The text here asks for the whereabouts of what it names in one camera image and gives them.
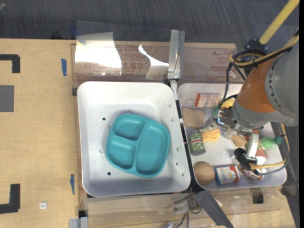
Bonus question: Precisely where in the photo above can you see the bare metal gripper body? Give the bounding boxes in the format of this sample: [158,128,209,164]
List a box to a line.
[213,106,263,137]

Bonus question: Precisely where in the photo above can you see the yellow crinkled crisp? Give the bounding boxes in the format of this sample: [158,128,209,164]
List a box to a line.
[201,128,221,143]

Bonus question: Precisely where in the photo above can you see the yellow banana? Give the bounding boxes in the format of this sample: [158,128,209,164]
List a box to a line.
[220,98,236,109]

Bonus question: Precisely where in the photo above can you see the brown bread slice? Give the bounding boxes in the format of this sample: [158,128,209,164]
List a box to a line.
[181,107,206,129]

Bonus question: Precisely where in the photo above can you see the green and white can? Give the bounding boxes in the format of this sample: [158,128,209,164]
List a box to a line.
[187,132,207,156]

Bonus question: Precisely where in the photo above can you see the orange and white carton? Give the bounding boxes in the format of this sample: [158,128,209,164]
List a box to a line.
[195,92,222,108]

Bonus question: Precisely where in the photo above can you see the white plastic tray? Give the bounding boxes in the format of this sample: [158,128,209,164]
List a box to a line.
[76,80,191,198]
[177,82,288,191]

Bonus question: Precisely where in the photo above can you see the green plastic bottle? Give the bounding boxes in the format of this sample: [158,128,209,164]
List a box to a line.
[259,135,284,150]

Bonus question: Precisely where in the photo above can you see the red and white packet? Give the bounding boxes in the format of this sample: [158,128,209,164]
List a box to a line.
[255,149,267,166]

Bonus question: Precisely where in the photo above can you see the white bottle with red cap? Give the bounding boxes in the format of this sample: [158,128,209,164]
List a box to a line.
[214,165,241,186]

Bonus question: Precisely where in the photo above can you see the blue divided plate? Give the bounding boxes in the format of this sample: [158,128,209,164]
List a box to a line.
[105,113,171,178]

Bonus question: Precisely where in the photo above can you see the shiny printed packet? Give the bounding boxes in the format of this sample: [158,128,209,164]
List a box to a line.
[238,165,266,182]

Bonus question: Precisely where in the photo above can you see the black cylinder on white bracket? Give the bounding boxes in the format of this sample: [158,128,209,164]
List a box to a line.
[234,133,261,171]

